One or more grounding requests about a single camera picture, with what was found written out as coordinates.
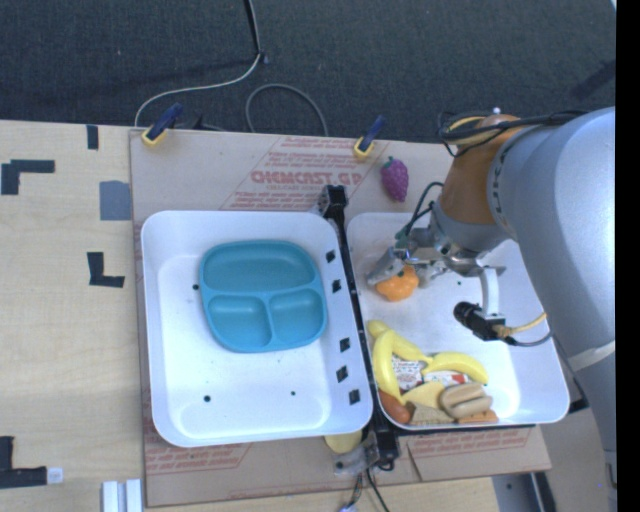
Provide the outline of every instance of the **blue plate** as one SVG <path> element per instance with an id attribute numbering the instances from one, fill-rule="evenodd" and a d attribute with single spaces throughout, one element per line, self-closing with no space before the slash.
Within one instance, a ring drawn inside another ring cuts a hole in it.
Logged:
<path id="1" fill-rule="evenodd" d="M 326 327 L 320 272 L 309 254 L 291 242 L 217 245 L 202 258 L 199 281 L 209 327 L 230 350 L 301 347 Z"/>

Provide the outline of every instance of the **bunch of bananas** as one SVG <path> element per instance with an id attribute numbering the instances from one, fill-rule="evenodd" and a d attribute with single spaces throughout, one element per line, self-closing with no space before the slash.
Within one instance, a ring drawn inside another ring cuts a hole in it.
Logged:
<path id="1" fill-rule="evenodd" d="M 393 354 L 406 361 L 426 363 L 426 367 L 422 370 L 423 375 L 440 370 L 451 370 L 464 373 L 480 384 L 489 382 L 489 375 L 482 363 L 468 354 L 449 351 L 426 356 L 414 343 L 380 320 L 369 321 L 367 330 L 375 339 L 372 360 L 378 388 L 396 398 L 402 405 L 406 404 L 406 399 L 400 394 L 398 379 L 393 371 Z"/>

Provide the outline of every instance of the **cardboard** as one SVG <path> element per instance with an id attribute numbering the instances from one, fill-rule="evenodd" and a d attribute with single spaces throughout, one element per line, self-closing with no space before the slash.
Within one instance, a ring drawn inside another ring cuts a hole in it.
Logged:
<path id="1" fill-rule="evenodd" d="M 164 441 L 151 419 L 146 357 L 140 229 L 162 210 L 317 209 L 325 185 L 343 185 L 346 221 L 365 211 L 404 212 L 431 181 L 442 181 L 451 157 L 438 145 L 376 141 L 366 160 L 353 156 L 354 140 L 170 131 L 146 147 L 130 132 L 139 343 L 143 390 L 147 506 L 204 503 L 283 494 L 351 489 L 353 477 L 336 475 L 322 438 L 179 448 Z M 390 156 L 409 169 L 404 203 L 381 187 Z M 400 437 L 401 456 L 380 485 L 472 478 L 550 468 L 539 427 Z"/>

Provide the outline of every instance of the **robotic hand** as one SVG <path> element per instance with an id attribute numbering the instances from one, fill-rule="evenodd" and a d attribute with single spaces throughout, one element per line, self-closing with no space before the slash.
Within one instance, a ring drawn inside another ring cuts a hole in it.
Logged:
<path id="1" fill-rule="evenodd" d="M 427 282 L 447 271 L 479 276 L 485 304 L 461 303 L 455 316 L 477 336 L 498 339 L 495 323 L 504 321 L 492 318 L 495 280 L 477 260 L 516 241 L 558 353 L 594 413 L 617 510 L 615 109 L 522 120 L 474 115 L 453 119 L 440 134 L 447 148 L 458 146 L 445 183 L 433 184 L 442 192 L 420 212 L 425 190 L 368 282 L 404 264 Z M 414 228 L 428 211 L 429 226 Z"/>

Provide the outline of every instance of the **white tray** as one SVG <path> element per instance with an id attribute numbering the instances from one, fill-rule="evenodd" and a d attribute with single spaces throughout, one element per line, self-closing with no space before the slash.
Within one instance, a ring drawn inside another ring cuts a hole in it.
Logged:
<path id="1" fill-rule="evenodd" d="M 418 288 L 408 299 L 389 302 L 366 283 L 366 274 L 386 249 L 393 245 L 394 235 L 409 220 L 403 213 L 365 213 L 348 225 L 347 238 L 356 274 L 358 300 L 363 320 L 378 319 L 418 345 L 426 354 L 460 351 L 476 357 L 489 373 L 486 393 L 493 397 L 492 409 L 498 425 L 530 425 L 553 423 L 562 419 L 569 407 L 569 393 L 552 341 L 535 347 L 510 347 L 500 341 L 484 342 L 463 327 L 453 316 L 460 301 L 482 304 L 478 278 L 463 278 L 449 272 L 436 277 L 426 288 Z M 417 226 L 426 226 L 429 216 Z M 508 325 L 530 322 L 542 312 L 527 275 L 517 244 L 507 241 L 480 262 L 482 265 L 505 266 L 498 278 L 501 312 Z M 548 325 L 517 334 L 519 341 L 543 338 Z M 367 333 L 369 342 L 373 340 Z M 394 422 L 405 430 L 424 430 Z M 470 428 L 467 425 L 443 424 L 430 429 Z"/>
<path id="2" fill-rule="evenodd" d="M 311 344 L 236 353 L 213 338 L 198 283 L 211 247 L 278 239 L 320 270 L 327 325 Z M 184 447 L 354 432 L 373 401 L 333 227 L 300 212 L 164 211 L 141 234 L 154 424 Z"/>

